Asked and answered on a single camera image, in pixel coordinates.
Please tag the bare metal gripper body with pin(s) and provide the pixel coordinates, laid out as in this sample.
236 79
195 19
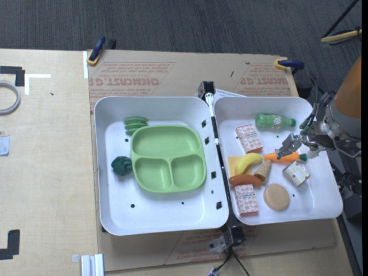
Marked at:
319 135

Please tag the yellow cheese slice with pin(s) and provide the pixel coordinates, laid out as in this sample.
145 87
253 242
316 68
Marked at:
231 164

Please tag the white paper sheet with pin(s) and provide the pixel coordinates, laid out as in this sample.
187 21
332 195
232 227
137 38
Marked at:
227 93

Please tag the green plastic bottle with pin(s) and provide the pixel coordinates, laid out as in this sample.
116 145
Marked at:
271 121

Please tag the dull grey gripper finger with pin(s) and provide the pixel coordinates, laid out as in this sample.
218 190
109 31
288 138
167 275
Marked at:
293 141
282 151

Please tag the tan ice cream cone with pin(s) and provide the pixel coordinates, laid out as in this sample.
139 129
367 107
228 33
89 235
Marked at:
264 170

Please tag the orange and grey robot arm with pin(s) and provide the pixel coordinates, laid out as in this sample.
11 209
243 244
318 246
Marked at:
349 96

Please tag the orange and white carton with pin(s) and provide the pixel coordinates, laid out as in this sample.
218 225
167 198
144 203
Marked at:
249 138
245 200

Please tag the yellow banana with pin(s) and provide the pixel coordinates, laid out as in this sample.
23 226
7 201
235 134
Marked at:
247 161

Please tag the round tan biscuit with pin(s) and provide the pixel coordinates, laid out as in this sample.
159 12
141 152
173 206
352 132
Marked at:
276 197

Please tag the orange carrot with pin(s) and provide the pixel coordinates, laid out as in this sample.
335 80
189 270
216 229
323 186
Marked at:
293 157

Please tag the green pea pods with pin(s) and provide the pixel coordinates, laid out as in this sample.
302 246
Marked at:
133 124

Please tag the thin black and white rod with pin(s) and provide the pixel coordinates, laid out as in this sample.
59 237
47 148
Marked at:
214 125

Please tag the green divided plate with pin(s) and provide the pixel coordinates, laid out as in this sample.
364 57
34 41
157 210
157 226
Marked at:
166 142

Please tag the white plastic tray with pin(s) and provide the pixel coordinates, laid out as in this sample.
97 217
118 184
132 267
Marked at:
120 206
313 200

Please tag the brown cardboard board red print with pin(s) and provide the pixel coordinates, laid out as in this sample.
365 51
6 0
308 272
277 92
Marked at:
172 73

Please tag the white tape roll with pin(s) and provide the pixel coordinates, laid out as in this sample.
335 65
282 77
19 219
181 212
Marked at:
17 99

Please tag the small white can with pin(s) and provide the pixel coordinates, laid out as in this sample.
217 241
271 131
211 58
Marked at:
296 173

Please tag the dark green broccoli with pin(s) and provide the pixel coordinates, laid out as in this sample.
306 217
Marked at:
122 165

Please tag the red-brown sausage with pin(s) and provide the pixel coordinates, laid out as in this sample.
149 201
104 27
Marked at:
244 180

